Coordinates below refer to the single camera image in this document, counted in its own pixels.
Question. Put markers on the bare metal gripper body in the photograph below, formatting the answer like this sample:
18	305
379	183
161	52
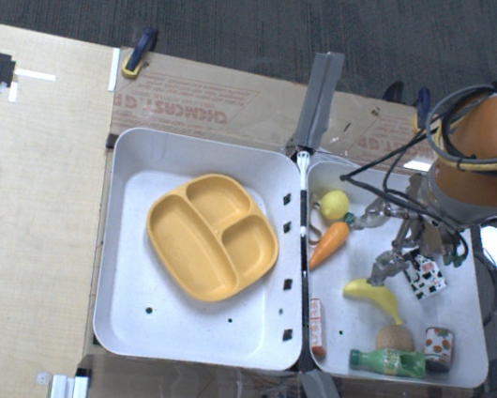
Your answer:
429	239

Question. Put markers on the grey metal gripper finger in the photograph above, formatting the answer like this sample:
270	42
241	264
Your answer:
386	265
373	215

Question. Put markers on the yellow banana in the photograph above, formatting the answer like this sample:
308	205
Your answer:
379	296

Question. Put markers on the white carton with black spots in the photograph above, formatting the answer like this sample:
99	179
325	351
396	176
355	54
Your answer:
427	279

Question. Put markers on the yellow lemon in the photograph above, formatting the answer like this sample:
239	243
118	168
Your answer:
334	204

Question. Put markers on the orange carrot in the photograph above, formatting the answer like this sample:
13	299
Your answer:
328	245

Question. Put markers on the white plastic tray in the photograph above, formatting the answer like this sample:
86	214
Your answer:
188	325
360	322

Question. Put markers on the brown round bread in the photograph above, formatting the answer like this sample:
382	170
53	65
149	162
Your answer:
395	338

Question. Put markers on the orange and white carton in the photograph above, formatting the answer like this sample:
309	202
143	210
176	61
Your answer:
316	324

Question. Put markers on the green plastic bottle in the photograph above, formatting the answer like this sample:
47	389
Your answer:
386	360

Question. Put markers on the white can with orange print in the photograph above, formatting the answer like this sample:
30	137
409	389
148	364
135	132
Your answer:
438	346

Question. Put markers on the yellow divided plate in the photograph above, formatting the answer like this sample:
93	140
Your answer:
189	240

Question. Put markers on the brown cardboard board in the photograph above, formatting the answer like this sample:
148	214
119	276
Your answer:
208	105

